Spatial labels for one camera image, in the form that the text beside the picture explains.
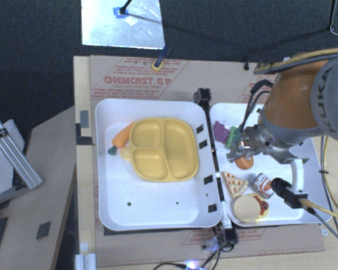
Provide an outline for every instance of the toy hamburger bun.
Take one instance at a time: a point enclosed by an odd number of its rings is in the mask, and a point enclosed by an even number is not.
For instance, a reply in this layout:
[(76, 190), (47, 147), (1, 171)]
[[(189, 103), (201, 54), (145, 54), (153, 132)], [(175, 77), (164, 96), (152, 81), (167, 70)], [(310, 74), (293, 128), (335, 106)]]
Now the toy hamburger bun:
[(264, 218), (268, 212), (268, 203), (257, 194), (243, 195), (234, 200), (233, 213), (242, 222), (257, 221)]

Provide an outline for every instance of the yellow divided plate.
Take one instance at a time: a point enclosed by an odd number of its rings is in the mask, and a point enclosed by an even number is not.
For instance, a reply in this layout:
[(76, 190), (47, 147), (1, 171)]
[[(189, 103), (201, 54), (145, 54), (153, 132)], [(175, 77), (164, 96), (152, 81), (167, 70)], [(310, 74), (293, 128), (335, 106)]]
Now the yellow divided plate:
[(150, 181), (184, 181), (199, 168), (193, 130), (179, 119), (137, 121), (130, 131), (130, 153), (135, 172)]

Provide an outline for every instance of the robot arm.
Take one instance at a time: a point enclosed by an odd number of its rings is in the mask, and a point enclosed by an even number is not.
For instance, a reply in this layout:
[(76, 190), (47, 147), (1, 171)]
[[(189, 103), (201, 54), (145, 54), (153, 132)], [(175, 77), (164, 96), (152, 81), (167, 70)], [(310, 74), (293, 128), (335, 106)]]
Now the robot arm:
[(320, 55), (316, 59), (309, 55), (310, 63), (301, 65), (300, 61), (308, 61), (301, 60), (302, 56), (277, 70), (274, 64), (260, 72), (284, 70), (273, 84), (258, 124), (237, 129), (227, 155), (229, 161), (264, 153), (287, 164), (295, 158), (290, 147), (308, 137), (326, 134), (338, 140), (338, 55)]

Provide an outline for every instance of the toy can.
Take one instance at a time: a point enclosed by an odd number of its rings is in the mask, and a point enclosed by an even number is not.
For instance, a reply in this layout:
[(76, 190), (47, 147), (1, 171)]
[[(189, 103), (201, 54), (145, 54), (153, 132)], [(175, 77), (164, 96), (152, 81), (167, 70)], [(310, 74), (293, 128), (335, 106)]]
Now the toy can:
[(269, 198), (273, 195), (272, 181), (263, 174), (260, 173), (251, 183), (251, 186), (258, 194), (264, 198)]

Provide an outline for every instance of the white tray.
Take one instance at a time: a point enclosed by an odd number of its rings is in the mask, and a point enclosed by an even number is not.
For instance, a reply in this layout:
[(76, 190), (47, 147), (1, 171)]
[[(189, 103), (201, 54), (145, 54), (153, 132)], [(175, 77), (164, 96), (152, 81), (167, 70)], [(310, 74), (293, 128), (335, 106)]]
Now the white tray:
[[(243, 120), (246, 104), (218, 103), (213, 105), (210, 110), (211, 123), (218, 121), (224, 124), (228, 129), (231, 126), (239, 126)], [(248, 118), (246, 126), (253, 126), (258, 121), (258, 113), (254, 111)], [(224, 147), (224, 144), (215, 141), (217, 159), (220, 171), (227, 171), (231, 174), (251, 181), (261, 172), (269, 179), (273, 180), (276, 177), (287, 180), (298, 190), (303, 190), (308, 193), (308, 199), (317, 205), (328, 209), (328, 202), (322, 185), (322, 177), (319, 172), (319, 162), (311, 139), (306, 139), (302, 146), (294, 146), (291, 152), (300, 158), (291, 165), (280, 165), (269, 155), (257, 155), (254, 157), (254, 166), (249, 170), (239, 169), (235, 163), (230, 163), (226, 159), (226, 154), (229, 152)], [(302, 163), (302, 158), (309, 158), (306, 163)], [(304, 209), (291, 209), (283, 202), (283, 199), (273, 194), (267, 199), (269, 204), (269, 214), (255, 223), (243, 223), (239, 221), (233, 214), (233, 200), (222, 180), (224, 196), (226, 199), (227, 212), (229, 218), (237, 225), (243, 227), (253, 226), (275, 226), (284, 224), (303, 224), (303, 223), (318, 223), (318, 219), (307, 213)], [(250, 187), (245, 194), (255, 193)], [(321, 216), (326, 221), (331, 218), (326, 213), (321, 213)]]
[[(107, 99), (95, 111), (99, 179), (99, 216), (115, 231), (157, 228), (202, 228), (221, 218), (214, 162), (204, 111), (192, 102)], [(199, 171), (183, 182), (150, 182), (140, 178), (131, 163), (111, 156), (113, 137), (125, 126), (143, 118), (177, 118), (195, 133)], [(196, 133), (202, 126), (203, 131)], [(204, 178), (212, 176), (212, 182)]]

